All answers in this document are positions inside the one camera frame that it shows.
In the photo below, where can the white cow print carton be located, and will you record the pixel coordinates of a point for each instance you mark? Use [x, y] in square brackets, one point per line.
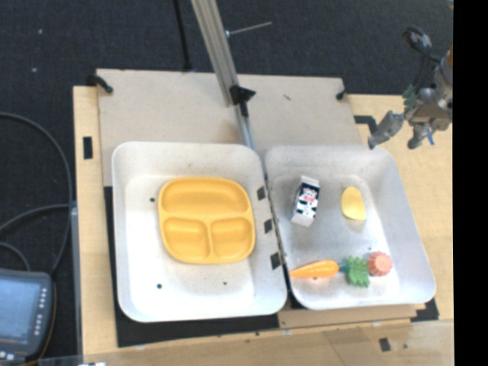
[306, 202]

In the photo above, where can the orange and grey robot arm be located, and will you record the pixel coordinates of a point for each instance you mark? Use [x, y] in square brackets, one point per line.
[447, 69]

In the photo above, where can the orange ribbed round toy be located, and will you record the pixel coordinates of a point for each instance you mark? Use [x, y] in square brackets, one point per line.
[380, 264]

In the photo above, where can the pale flat board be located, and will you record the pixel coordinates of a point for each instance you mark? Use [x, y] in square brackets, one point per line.
[167, 105]

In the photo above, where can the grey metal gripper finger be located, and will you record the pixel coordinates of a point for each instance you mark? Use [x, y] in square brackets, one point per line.
[418, 135]
[383, 130]

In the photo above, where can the white plastic tray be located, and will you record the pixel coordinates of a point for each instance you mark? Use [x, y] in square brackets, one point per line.
[335, 238]
[190, 292]

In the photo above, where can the orange carrot with green leaves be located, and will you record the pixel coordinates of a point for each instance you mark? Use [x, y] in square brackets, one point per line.
[316, 269]

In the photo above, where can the yellow oval slice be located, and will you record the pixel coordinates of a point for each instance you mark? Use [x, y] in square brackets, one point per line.
[353, 204]

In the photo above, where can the yellow divided plate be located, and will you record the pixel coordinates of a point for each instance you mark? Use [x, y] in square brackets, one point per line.
[206, 219]

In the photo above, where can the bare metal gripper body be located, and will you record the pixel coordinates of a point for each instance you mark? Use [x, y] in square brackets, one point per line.
[431, 110]

